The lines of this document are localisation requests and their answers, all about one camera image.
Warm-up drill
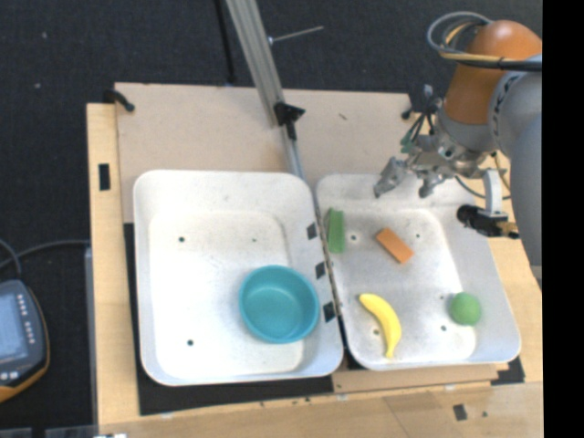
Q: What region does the yellow banana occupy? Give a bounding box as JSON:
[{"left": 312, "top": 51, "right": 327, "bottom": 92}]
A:
[{"left": 358, "top": 292, "right": 403, "bottom": 360}]

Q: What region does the orange rectangular block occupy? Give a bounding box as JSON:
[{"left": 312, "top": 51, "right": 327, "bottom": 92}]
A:
[{"left": 375, "top": 227, "right": 415, "bottom": 265}]

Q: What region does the green flat slab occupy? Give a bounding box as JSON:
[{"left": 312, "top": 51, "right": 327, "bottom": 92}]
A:
[{"left": 323, "top": 207, "right": 347, "bottom": 255}]

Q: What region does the green ball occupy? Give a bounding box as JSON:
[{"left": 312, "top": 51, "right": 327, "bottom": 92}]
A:
[{"left": 448, "top": 291, "right": 483, "bottom": 327}]

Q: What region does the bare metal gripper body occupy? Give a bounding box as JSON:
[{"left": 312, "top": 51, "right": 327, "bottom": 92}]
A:
[{"left": 403, "top": 133, "right": 487, "bottom": 181}]

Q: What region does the black cylinder on white bracket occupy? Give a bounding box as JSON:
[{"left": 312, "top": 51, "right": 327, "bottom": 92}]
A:
[{"left": 456, "top": 167, "right": 521, "bottom": 240}]

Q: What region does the teal bowl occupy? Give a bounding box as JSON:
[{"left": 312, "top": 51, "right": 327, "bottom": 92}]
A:
[{"left": 237, "top": 264, "right": 321, "bottom": 345}]

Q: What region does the brown cardboard board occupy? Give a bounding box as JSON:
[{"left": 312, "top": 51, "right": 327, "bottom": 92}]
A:
[{"left": 113, "top": 81, "right": 510, "bottom": 394}]

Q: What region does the white plastic tray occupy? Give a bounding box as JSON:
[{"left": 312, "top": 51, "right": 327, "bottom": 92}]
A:
[
  {"left": 315, "top": 172, "right": 523, "bottom": 372},
  {"left": 132, "top": 169, "right": 345, "bottom": 388}
]

